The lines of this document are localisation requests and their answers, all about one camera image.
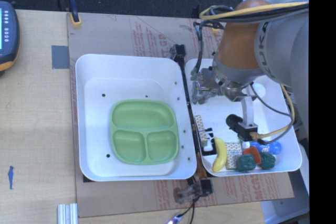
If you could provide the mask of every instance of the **blue bottle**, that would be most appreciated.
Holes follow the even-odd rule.
[[[267,145],[260,145],[258,142],[250,142],[250,146],[255,146],[258,152],[268,152],[273,155],[277,155],[281,152],[281,144],[278,141],[274,141]]]

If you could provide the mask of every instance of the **cardboard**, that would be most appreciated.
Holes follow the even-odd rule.
[[[189,207],[179,204],[174,191],[188,187],[186,180],[91,182],[79,166],[75,64],[89,53],[167,57],[174,44],[186,47],[185,62],[197,58],[198,40],[193,30],[196,19],[80,14],[82,23],[67,17],[70,58],[71,104],[79,217],[127,214]],[[203,57],[211,58],[222,36],[220,30],[204,27]],[[196,207],[292,198],[288,173],[211,177],[214,193],[201,198]]]

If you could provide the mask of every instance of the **banana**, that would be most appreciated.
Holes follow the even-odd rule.
[[[226,164],[227,152],[226,152],[226,145],[224,141],[220,139],[219,137],[214,137],[214,139],[215,139],[215,146],[217,150],[217,156],[212,165],[212,170],[214,172],[218,172]]]

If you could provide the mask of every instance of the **white plastic tray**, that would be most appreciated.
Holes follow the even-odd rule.
[[[196,155],[180,67],[167,58],[87,54],[76,62],[79,162],[94,181],[186,179]],[[127,164],[114,155],[112,106],[127,99],[165,102],[175,113],[179,151],[164,164]]]
[[[192,96],[192,81],[190,80],[190,73],[195,67],[197,59],[192,59],[187,62],[185,66],[185,73],[188,83],[189,95]],[[201,68],[208,68],[212,65],[212,59],[202,59]],[[281,87],[267,76],[261,76],[255,80],[255,87],[259,87],[264,94],[263,100],[272,108],[275,108],[281,112],[288,113],[287,105],[282,95]],[[254,105],[254,122],[258,125],[258,133],[265,134],[278,130],[286,126],[290,119],[287,116],[281,115],[265,107],[258,99],[253,102]],[[214,136],[218,136],[225,143],[239,143],[237,133],[230,130],[226,124],[226,118],[230,114],[243,117],[243,109],[241,102],[232,102],[225,96],[216,96],[209,98],[204,104],[191,105],[194,116],[200,115],[204,127],[212,128]],[[277,137],[279,134],[275,134],[271,137],[265,138],[270,140]],[[263,170],[260,167],[256,167],[254,170],[248,172],[239,172],[237,170],[227,170],[224,166],[220,171],[214,172],[212,170],[212,164],[216,158],[216,155],[202,156],[202,162],[205,169],[212,175],[223,176],[236,176],[246,174],[261,174],[261,173],[275,173],[275,172],[289,172],[300,168],[302,162],[302,156],[299,148],[298,141],[296,139],[295,131],[290,129],[282,138],[278,140],[281,144],[281,153],[275,155],[275,166],[271,170]]]

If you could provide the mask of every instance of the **green plate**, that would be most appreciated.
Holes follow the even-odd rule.
[[[111,144],[115,155],[129,164],[162,164],[178,152],[175,114],[154,100],[123,100],[110,115]]]

